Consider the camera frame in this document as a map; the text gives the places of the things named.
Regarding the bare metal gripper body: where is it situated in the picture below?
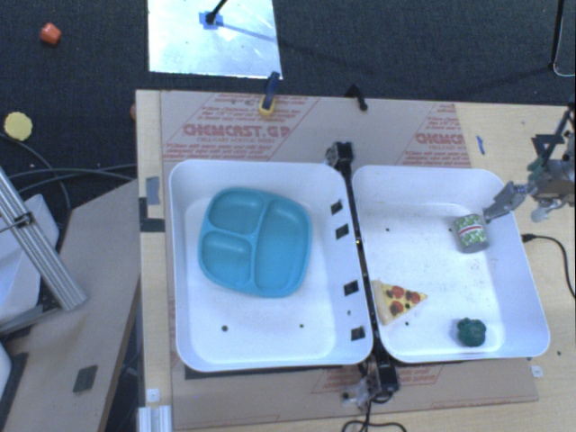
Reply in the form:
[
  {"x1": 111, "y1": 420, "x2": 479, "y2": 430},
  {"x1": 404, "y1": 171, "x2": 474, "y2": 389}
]
[{"x1": 524, "y1": 158, "x2": 576, "y2": 207}]

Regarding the green and white can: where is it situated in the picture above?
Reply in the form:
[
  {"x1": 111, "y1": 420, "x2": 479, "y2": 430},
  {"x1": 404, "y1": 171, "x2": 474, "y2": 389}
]
[{"x1": 452, "y1": 212, "x2": 490, "y2": 255}]

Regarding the white plastic tray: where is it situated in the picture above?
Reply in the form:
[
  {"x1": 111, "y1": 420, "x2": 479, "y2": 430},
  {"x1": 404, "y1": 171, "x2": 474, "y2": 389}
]
[
  {"x1": 168, "y1": 158, "x2": 374, "y2": 373},
  {"x1": 351, "y1": 164, "x2": 552, "y2": 364}
]

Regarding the green broccoli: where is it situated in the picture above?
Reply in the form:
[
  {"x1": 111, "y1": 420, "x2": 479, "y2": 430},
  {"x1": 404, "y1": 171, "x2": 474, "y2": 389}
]
[{"x1": 456, "y1": 317, "x2": 488, "y2": 347}]

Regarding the yellow pizza slice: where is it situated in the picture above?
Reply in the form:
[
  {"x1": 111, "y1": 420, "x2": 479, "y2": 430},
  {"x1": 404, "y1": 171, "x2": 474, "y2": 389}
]
[{"x1": 371, "y1": 279, "x2": 428, "y2": 327}]

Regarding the thin black rod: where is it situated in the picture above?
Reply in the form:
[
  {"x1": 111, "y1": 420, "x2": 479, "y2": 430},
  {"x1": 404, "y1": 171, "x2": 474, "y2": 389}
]
[{"x1": 339, "y1": 159, "x2": 387, "y2": 365}]

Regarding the brown cardboard board red print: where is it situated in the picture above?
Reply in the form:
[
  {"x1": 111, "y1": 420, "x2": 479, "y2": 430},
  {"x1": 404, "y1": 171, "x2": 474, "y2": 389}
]
[{"x1": 159, "y1": 90, "x2": 540, "y2": 430}]

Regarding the blue divided plate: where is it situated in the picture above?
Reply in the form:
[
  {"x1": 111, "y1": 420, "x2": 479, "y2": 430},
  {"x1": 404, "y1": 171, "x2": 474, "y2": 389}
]
[{"x1": 197, "y1": 186, "x2": 313, "y2": 299}]

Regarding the orange cube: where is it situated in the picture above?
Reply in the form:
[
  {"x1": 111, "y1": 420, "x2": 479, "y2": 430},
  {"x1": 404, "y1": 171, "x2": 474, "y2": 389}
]
[{"x1": 39, "y1": 22, "x2": 62, "y2": 46}]

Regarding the yellow round biscuit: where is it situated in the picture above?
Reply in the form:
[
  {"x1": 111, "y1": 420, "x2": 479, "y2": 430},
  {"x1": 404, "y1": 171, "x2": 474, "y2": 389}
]
[{"x1": 3, "y1": 111, "x2": 34, "y2": 142}]

